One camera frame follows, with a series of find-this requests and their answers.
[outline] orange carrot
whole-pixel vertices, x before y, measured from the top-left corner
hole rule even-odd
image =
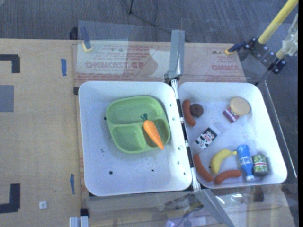
[[[144,120],[143,128],[145,132],[160,149],[164,149],[163,142],[154,122],[147,119],[147,113],[143,114],[141,118]]]
[[[186,119],[187,123],[190,126],[195,126],[196,121],[194,120],[193,116],[190,113],[190,101],[188,99],[184,100],[182,107],[183,107],[184,118]]]

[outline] water bottle cap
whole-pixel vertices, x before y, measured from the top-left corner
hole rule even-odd
[[[237,147],[237,151],[246,151],[246,150],[250,150],[249,146],[248,145],[239,145]]]
[[[255,176],[254,175],[248,175],[246,176],[246,181],[250,182],[250,181],[253,181],[255,180]]]

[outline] green plate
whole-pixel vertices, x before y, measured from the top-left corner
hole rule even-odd
[[[134,96],[113,101],[106,111],[106,119],[115,145],[125,153],[141,153],[158,149],[143,129],[141,115],[147,114],[160,134],[163,144],[170,140],[165,112],[158,100],[151,96]]]

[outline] brown ball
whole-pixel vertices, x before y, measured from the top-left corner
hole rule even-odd
[[[200,104],[192,104],[190,106],[190,113],[192,116],[200,117],[204,113],[204,109]]]

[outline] toy can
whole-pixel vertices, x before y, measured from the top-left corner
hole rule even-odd
[[[252,161],[254,163],[253,172],[255,176],[265,176],[268,174],[266,156],[254,155],[252,156]]]
[[[231,122],[235,122],[240,116],[250,112],[250,104],[242,97],[234,97],[231,99],[229,107],[223,111],[224,116]]]

